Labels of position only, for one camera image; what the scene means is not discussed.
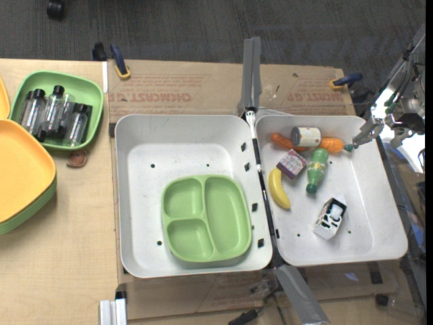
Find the chair caster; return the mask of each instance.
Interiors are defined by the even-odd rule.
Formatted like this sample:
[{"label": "chair caster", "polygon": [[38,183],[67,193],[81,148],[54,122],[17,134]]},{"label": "chair caster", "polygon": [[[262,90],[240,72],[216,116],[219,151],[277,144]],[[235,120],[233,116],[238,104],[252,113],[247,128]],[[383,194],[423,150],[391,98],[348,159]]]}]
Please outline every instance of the chair caster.
[{"label": "chair caster", "polygon": [[47,14],[52,18],[62,18],[64,13],[64,3],[56,0],[49,0],[47,6]]}]

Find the toy banana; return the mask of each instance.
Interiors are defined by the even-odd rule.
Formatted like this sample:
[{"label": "toy banana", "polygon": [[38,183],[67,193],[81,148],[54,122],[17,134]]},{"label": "toy banana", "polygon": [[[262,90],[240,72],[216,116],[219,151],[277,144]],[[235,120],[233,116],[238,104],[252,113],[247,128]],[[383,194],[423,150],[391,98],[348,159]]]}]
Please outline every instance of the toy banana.
[{"label": "toy banana", "polygon": [[290,200],[284,192],[283,185],[281,184],[282,173],[279,169],[275,168],[269,173],[269,190],[272,198],[278,206],[284,209],[290,209]]}]

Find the white can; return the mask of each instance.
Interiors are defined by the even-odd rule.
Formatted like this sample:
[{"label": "white can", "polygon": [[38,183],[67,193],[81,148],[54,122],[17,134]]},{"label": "white can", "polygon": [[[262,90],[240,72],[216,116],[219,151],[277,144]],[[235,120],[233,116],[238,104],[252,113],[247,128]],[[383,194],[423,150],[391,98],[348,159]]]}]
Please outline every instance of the white can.
[{"label": "white can", "polygon": [[294,127],[291,140],[297,147],[317,147],[322,140],[322,134],[316,127]]}]

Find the purple box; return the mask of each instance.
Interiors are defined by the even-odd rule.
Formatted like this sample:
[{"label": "purple box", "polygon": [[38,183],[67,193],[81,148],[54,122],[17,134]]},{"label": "purple box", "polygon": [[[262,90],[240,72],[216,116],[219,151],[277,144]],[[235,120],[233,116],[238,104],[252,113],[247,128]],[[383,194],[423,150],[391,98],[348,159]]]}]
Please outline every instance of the purple box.
[{"label": "purple box", "polygon": [[280,169],[281,172],[287,175],[290,179],[294,179],[306,164],[306,159],[297,153],[297,151],[291,149],[279,161],[277,168]]}]

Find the table surface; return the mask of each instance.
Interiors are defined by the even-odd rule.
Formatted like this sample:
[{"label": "table surface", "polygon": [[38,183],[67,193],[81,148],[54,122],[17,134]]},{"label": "table surface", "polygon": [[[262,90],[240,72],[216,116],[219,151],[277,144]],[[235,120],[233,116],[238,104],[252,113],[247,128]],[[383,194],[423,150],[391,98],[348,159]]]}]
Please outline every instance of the table surface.
[{"label": "table surface", "polygon": [[[0,77],[12,102],[22,80],[36,70],[57,70],[104,87],[103,63],[0,59]],[[108,95],[97,135],[83,168],[66,165],[67,152],[50,151],[58,172],[56,195],[32,218],[0,236],[0,323],[98,324],[98,304],[118,287],[112,145]],[[408,293],[396,267],[399,288]],[[372,297],[321,301],[333,324],[417,324],[388,317]],[[299,324],[284,305],[288,324]],[[239,310],[131,321],[132,324],[226,324]],[[282,324],[276,307],[266,307],[255,324]]]}]

